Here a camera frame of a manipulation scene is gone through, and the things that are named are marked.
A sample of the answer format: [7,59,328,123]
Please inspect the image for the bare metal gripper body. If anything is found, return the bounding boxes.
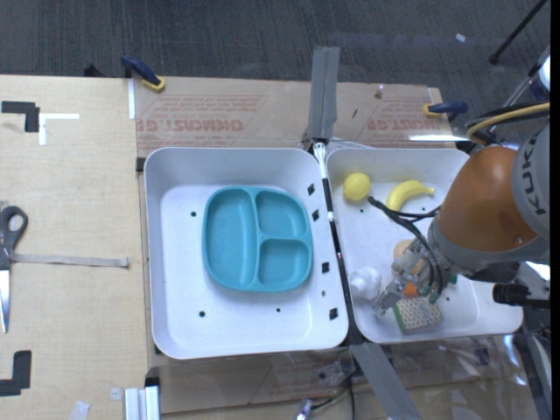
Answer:
[404,239,452,299]

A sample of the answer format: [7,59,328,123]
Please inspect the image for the peach round object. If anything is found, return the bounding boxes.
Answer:
[392,239,415,260]

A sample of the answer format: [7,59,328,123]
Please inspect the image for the white plastic bottle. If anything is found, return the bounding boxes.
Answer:
[349,266,382,300]

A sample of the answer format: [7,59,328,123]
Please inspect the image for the white plastic tray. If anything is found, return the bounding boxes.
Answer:
[143,146,350,361]
[325,146,525,345]

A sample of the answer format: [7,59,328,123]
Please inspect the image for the patterned carton with green side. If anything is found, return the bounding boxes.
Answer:
[392,296,444,335]

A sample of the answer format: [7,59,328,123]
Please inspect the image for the yellow banana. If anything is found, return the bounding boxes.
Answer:
[385,179,436,213]

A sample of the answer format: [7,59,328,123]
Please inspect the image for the yellow lemon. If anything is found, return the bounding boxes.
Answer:
[342,171,372,202]

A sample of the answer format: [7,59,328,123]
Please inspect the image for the blue divided plate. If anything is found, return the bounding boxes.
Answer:
[201,185,314,292]

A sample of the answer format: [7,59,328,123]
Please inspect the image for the brown cardboard board, red print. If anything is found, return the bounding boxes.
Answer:
[134,75,533,415]

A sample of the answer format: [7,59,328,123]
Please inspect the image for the black cylinder on white bracket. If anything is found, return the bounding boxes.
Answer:
[492,263,551,310]

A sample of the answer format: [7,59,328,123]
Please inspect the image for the grey handled scissors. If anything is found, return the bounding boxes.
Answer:
[0,205,30,334]

